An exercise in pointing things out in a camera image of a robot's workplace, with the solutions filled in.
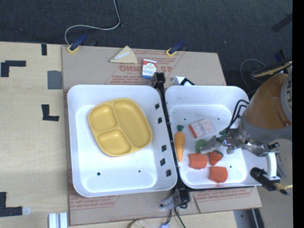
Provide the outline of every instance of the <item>toy vegetable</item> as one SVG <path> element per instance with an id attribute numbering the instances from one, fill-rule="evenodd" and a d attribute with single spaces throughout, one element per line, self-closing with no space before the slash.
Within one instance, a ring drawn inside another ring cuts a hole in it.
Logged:
<path id="1" fill-rule="evenodd" d="M 205 154 L 200 154 L 200 153 L 189 154 L 189 161 L 190 161 L 189 167 L 197 170 L 205 168 L 208 162 L 207 156 Z"/>
<path id="2" fill-rule="evenodd" d="M 178 125 L 177 126 L 177 130 L 178 131 L 177 131 L 177 133 L 174 136 L 174 144 L 175 144 L 175 150 L 176 150 L 178 162 L 181 162 L 181 160 L 182 160 L 182 154 L 183 154 L 184 148 L 185 148 L 186 136 L 182 132 L 183 128 L 184 128 L 184 126 Z"/>
<path id="3" fill-rule="evenodd" d="M 211 166 L 209 171 L 210 174 L 208 178 L 216 183 L 225 182 L 228 178 L 228 171 L 226 167 Z"/>
<path id="4" fill-rule="evenodd" d="M 195 143 L 195 152 L 200 153 L 200 149 L 205 147 L 206 145 L 207 145 L 206 140 L 204 139 L 197 140 L 197 142 Z"/>
<path id="5" fill-rule="evenodd" d="M 218 163 L 221 159 L 223 159 L 223 153 L 215 150 L 210 152 L 209 154 L 209 163 L 210 165 L 215 165 L 216 163 Z"/>

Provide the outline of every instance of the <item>orange toy food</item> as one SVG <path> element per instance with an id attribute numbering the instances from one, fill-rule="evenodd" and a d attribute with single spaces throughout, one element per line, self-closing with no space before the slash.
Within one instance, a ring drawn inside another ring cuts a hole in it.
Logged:
<path id="1" fill-rule="evenodd" d="M 201 153 L 193 153 L 189 155 L 190 168 L 200 170 L 207 166 L 207 156 Z"/>
<path id="2" fill-rule="evenodd" d="M 223 159 L 223 156 L 224 156 L 223 153 L 218 150 L 212 151 L 208 155 L 209 155 L 209 164 L 210 165 L 215 165 L 221 159 Z"/>
<path id="3" fill-rule="evenodd" d="M 181 162 L 182 154 L 183 154 L 184 148 L 185 148 L 186 136 L 182 132 L 183 128 L 184 128 L 184 126 L 178 125 L 177 126 L 178 132 L 174 136 L 174 144 L 175 144 L 175 150 L 176 150 L 178 162 Z"/>
<path id="4" fill-rule="evenodd" d="M 209 179 L 216 183 L 225 182 L 228 178 L 228 171 L 226 167 L 211 166 L 209 171 Z"/>

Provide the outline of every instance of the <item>cheese wedge toy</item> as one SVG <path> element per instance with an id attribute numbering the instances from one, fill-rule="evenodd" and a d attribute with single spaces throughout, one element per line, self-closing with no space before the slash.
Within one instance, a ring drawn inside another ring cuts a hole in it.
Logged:
<path id="1" fill-rule="evenodd" d="M 137 63 L 137 57 L 128 46 L 125 46 L 119 53 L 110 60 L 110 63 Z"/>

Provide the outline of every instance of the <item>cardboard sheet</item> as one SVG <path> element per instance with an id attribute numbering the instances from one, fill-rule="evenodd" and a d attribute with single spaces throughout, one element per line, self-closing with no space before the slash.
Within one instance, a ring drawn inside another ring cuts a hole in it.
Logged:
<path id="1" fill-rule="evenodd" d="M 63 87 L 65 95 L 66 147 L 69 176 L 70 225 L 93 224 L 118 220 L 166 217 L 168 211 L 158 209 L 158 202 L 171 191 L 117 195 L 97 198 L 80 196 L 73 188 L 69 145 L 67 92 L 79 84 L 148 85 L 143 79 L 143 59 L 157 62 L 157 71 L 166 76 L 165 88 L 173 85 L 175 76 L 188 78 L 196 85 L 226 85 L 218 55 L 215 53 L 178 52 L 169 58 L 165 51 L 132 49 L 138 64 L 113 64 L 109 60 L 121 48 L 80 47 L 69 54 L 62 47 Z M 199 214 L 261 207 L 256 187 L 191 192 L 191 202 L 180 214 Z"/>

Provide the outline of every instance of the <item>white cable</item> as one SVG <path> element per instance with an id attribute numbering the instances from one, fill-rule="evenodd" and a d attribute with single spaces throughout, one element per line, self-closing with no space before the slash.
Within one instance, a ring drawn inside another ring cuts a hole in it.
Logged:
<path id="1" fill-rule="evenodd" d="M 68 32 L 70 29 L 72 29 L 72 28 L 76 28 L 76 27 L 85 27 L 85 28 L 99 29 L 99 30 L 112 30 L 112 29 L 117 28 L 117 27 L 120 25 L 121 21 L 120 21 L 120 17 L 119 17 L 119 12 L 118 12 L 118 8 L 117 8 L 117 5 L 116 5 L 116 1 L 113 0 L 113 2 L 114 2 L 116 14 L 117 14 L 117 18 L 118 18 L 118 23 L 117 23 L 117 25 L 115 25 L 115 26 L 112 27 L 112 28 L 99 28 L 99 27 L 94 27 L 94 26 L 89 26 L 89 25 L 73 25 L 73 26 L 69 27 L 69 28 L 66 30 L 66 32 L 65 32 L 65 40 L 66 40 L 66 43 L 67 43 L 68 45 L 70 45 L 69 42 L 68 42 L 68 40 L 67 40 L 67 32 Z"/>
<path id="2" fill-rule="evenodd" d="M 251 209 L 251 211 L 252 211 L 252 214 L 253 214 L 253 219 L 255 220 L 256 228 L 259 228 L 256 213 L 255 213 L 254 209 Z"/>

